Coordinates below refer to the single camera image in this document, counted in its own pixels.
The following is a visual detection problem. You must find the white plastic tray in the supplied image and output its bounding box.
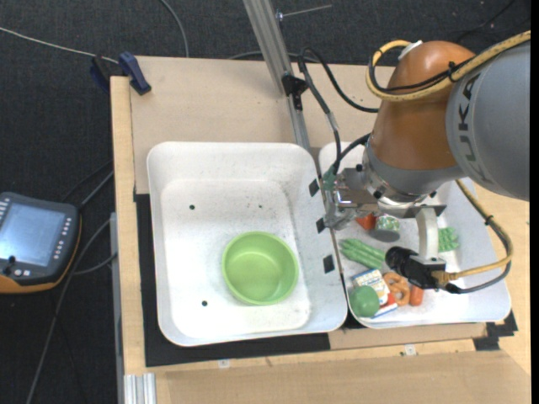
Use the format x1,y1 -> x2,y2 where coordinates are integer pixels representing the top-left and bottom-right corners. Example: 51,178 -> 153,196
318,141 -> 513,330
146,141 -> 349,348

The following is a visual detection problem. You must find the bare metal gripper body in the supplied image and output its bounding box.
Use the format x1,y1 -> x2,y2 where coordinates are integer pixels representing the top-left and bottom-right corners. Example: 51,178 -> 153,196
334,167 -> 447,221

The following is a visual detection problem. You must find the black cylinder on white bracket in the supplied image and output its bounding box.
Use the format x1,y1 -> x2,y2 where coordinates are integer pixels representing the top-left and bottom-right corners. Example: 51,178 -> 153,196
384,207 -> 448,290

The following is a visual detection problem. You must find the white and blue carton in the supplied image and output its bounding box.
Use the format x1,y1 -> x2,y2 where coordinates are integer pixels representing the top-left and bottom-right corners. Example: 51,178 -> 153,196
351,268 -> 399,320

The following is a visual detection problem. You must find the green ball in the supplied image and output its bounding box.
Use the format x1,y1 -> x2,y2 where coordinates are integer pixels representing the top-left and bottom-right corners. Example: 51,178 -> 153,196
349,284 -> 382,319

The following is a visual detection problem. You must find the pale wood board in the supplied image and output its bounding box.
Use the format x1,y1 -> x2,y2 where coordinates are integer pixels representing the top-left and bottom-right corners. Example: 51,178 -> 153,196
128,56 -> 531,369

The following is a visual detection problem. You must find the brown pretzel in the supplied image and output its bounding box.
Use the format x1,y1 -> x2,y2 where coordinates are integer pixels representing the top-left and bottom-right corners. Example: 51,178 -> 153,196
382,270 -> 411,307

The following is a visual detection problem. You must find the green asparagus bundle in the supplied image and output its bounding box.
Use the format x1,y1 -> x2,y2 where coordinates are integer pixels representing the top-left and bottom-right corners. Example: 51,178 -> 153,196
338,237 -> 387,270

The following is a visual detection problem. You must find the green bowl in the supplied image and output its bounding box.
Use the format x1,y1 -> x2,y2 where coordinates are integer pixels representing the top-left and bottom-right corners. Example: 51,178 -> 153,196
221,231 -> 301,307

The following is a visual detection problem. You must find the green and white small can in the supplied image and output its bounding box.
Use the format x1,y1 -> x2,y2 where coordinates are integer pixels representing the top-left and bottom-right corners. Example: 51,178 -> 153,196
370,214 -> 402,244

